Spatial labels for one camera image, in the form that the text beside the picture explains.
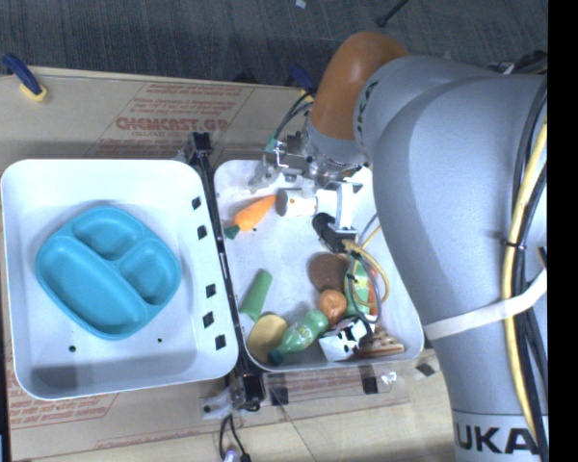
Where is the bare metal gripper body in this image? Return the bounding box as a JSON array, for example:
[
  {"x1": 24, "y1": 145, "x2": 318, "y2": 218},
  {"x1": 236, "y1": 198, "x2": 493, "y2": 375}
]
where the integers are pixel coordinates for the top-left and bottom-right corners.
[{"x1": 263, "y1": 131, "x2": 368, "y2": 193}]

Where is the white can with brown end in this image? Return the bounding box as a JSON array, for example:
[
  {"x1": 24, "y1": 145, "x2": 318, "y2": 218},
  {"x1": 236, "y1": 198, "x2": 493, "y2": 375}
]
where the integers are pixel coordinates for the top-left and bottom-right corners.
[{"x1": 275, "y1": 188, "x2": 320, "y2": 219}]

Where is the orange carrot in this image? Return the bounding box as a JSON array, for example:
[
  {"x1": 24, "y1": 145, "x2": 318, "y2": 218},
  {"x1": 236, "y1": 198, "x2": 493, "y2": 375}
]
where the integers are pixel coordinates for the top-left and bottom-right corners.
[{"x1": 223, "y1": 193, "x2": 278, "y2": 241}]

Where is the white plastic tray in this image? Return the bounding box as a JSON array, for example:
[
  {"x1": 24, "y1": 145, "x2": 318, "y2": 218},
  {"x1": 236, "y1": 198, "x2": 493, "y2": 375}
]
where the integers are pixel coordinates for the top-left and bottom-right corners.
[
  {"x1": 0, "y1": 158, "x2": 240, "y2": 401},
  {"x1": 213, "y1": 158, "x2": 426, "y2": 373}
]

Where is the thin black and white rod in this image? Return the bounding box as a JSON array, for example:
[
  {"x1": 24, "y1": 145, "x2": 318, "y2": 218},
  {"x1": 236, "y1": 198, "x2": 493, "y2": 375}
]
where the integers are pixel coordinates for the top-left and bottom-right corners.
[{"x1": 196, "y1": 154, "x2": 257, "y2": 389}]

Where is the brown bread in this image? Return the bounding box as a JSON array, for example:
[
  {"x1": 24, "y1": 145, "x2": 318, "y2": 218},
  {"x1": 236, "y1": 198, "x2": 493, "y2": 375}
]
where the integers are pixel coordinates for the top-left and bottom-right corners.
[{"x1": 308, "y1": 252, "x2": 352, "y2": 294}]

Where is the light green cylinder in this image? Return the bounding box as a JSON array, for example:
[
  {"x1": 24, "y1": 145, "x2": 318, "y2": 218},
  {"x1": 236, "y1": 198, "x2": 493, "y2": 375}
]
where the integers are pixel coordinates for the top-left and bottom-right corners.
[{"x1": 238, "y1": 269, "x2": 275, "y2": 322}]

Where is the green packet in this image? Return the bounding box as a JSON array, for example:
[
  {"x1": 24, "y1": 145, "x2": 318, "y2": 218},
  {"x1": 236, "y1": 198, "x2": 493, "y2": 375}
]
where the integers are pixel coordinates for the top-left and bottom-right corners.
[{"x1": 343, "y1": 256, "x2": 382, "y2": 320}]

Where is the orange doughnut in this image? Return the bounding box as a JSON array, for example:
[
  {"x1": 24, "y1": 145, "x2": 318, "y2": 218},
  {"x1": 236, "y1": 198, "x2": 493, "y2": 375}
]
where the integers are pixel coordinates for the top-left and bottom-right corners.
[{"x1": 317, "y1": 288, "x2": 349, "y2": 327}]

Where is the green bottle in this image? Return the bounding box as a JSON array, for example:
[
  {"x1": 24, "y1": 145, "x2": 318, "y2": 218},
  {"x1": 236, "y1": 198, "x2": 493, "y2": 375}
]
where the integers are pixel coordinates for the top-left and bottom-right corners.
[{"x1": 267, "y1": 308, "x2": 330, "y2": 368}]

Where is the yellow biscuit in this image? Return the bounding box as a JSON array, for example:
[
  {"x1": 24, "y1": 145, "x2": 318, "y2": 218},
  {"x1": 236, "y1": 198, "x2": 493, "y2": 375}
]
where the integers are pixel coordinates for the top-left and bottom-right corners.
[{"x1": 246, "y1": 312, "x2": 290, "y2": 366}]

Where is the brown cardboard board red print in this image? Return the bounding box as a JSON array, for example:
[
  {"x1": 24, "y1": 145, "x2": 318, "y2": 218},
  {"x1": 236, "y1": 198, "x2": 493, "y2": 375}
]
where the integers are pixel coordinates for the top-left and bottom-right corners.
[{"x1": 0, "y1": 64, "x2": 458, "y2": 462}]

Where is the white and black carton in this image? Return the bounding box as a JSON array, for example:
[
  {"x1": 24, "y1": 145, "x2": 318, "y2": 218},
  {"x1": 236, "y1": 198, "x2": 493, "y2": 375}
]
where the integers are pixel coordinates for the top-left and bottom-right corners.
[{"x1": 318, "y1": 317, "x2": 373, "y2": 363}]

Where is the blue divided plate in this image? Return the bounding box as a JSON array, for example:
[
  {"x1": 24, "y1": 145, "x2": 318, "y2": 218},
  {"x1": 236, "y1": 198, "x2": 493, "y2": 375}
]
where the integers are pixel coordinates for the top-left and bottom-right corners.
[{"x1": 34, "y1": 204, "x2": 183, "y2": 342}]

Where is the pizza slice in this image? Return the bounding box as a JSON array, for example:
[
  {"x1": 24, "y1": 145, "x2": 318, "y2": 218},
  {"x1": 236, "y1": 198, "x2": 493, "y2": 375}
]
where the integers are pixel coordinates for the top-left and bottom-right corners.
[{"x1": 355, "y1": 330, "x2": 407, "y2": 360}]

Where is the black cylinder on white bracket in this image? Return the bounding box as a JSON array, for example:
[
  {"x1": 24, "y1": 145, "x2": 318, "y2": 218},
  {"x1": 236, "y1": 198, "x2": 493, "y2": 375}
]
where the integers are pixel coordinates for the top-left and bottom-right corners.
[{"x1": 311, "y1": 179, "x2": 365, "y2": 254}]

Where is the black block with thin wires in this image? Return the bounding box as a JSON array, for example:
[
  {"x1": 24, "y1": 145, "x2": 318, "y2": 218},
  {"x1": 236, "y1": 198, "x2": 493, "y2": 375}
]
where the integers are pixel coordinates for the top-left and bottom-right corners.
[
  {"x1": 227, "y1": 372, "x2": 267, "y2": 411},
  {"x1": 186, "y1": 131, "x2": 214, "y2": 164}
]

